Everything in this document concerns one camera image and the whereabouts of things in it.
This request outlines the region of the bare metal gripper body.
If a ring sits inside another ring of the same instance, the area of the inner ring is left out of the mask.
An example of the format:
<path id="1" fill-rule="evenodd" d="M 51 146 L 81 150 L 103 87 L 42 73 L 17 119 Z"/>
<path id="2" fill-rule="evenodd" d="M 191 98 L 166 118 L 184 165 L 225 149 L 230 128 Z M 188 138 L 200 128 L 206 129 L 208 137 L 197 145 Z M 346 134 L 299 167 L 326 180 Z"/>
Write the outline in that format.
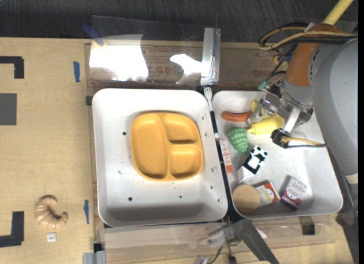
<path id="1" fill-rule="evenodd" d="M 262 105 L 267 113 L 278 114 L 286 123 L 293 119 L 294 124 L 303 124 L 311 119 L 313 106 L 294 100 L 281 84 L 266 85 L 263 90 L 266 95 Z"/>

